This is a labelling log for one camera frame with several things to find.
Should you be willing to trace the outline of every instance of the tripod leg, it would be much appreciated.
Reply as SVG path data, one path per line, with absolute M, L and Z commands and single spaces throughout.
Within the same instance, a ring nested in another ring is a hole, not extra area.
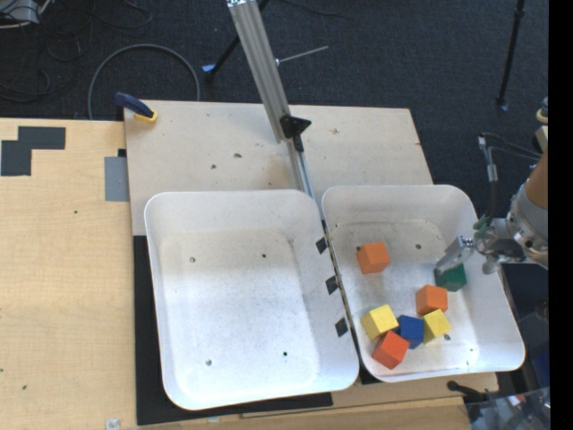
M 267 3 L 269 2 L 269 0 L 262 0 L 261 4 L 259 4 L 259 9 L 262 11 L 265 6 L 267 6 Z M 239 37 L 235 37 L 235 39 L 231 42 L 231 44 L 228 46 L 228 48 L 225 50 L 225 52 L 223 53 L 223 55 L 219 58 L 219 60 L 217 61 L 216 64 L 208 64 L 208 65 L 204 65 L 202 67 L 203 72 L 205 72 L 207 74 L 206 79 L 212 81 L 213 78 L 215 78 L 215 74 L 218 72 L 218 70 L 221 68 L 221 66 L 225 63 L 225 61 L 228 59 L 229 56 L 231 56 L 231 53 L 233 52 L 233 50 L 236 48 L 236 46 L 239 44 Z
M 519 22 L 523 17 L 524 11 L 523 7 L 526 0 L 517 0 L 517 7 L 515 9 L 515 20 L 513 21 L 513 31 L 511 32 L 511 41 L 509 42 L 509 52 L 505 64 L 505 72 L 503 73 L 503 80 L 501 81 L 500 94 L 498 95 L 496 102 L 503 111 L 508 110 L 507 103 L 505 101 L 505 89 L 508 87 L 509 72 L 511 70 L 511 63 L 513 62 L 513 53 L 516 48 L 517 42 L 517 32 L 519 31 Z

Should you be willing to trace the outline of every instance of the yellow cube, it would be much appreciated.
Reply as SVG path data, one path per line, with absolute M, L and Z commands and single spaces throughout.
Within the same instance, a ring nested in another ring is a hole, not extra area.
M 389 305 L 372 309 L 362 316 L 360 322 L 371 340 L 398 327 L 398 320 Z
M 424 344 L 451 330 L 451 325 L 441 309 L 431 311 L 422 318 Z

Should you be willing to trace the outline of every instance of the white tray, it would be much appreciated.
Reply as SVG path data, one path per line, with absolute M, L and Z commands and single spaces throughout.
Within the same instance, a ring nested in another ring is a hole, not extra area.
M 372 358 L 377 340 L 360 323 L 368 311 L 390 304 L 396 317 L 417 317 L 415 292 L 435 284 L 433 269 L 459 235 L 473 237 L 474 206 L 449 185 L 337 186 L 322 198 L 322 209 L 355 327 L 360 356 L 368 371 L 384 382 L 450 374 L 512 371 L 525 348 L 497 272 L 482 272 L 484 258 L 464 263 L 467 284 L 449 292 L 448 336 L 409 349 L 394 369 Z M 391 264 L 363 275 L 356 248 L 384 242 Z
M 145 208 L 163 382 L 184 409 L 342 390 L 359 360 L 318 206 L 296 190 L 160 193 Z

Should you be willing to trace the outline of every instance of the colored cube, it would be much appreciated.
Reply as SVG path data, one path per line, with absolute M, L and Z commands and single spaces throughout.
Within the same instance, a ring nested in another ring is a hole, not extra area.
M 394 369 L 404 360 L 410 343 L 394 331 L 388 331 L 378 341 L 372 358 L 389 369 Z
M 410 343 L 409 348 L 417 348 L 423 341 L 423 320 L 409 315 L 400 315 L 398 327 L 393 331 Z
M 426 314 L 422 319 L 424 344 L 451 330 L 451 325 L 441 309 Z
M 424 285 L 415 294 L 415 310 L 420 315 L 426 315 L 431 311 L 441 309 L 448 310 L 448 291 L 435 285 Z
M 453 269 L 448 269 L 442 274 L 438 274 L 437 270 L 433 270 L 433 275 L 436 279 L 436 286 L 444 287 L 447 291 L 458 291 L 466 282 L 466 270 L 464 264 L 460 263 Z
M 382 272 L 390 264 L 390 257 L 383 242 L 364 244 L 356 253 L 362 274 Z
M 371 340 L 398 326 L 398 320 L 389 305 L 381 305 L 372 309 L 362 316 L 360 322 Z

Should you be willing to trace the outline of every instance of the black bracket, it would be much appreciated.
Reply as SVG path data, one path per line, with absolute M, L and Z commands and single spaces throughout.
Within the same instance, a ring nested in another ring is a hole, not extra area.
M 311 125 L 308 119 L 297 118 L 295 116 L 284 115 L 280 118 L 280 125 L 283 128 L 283 134 L 287 139 L 292 137 L 297 151 L 304 151 L 301 133 Z

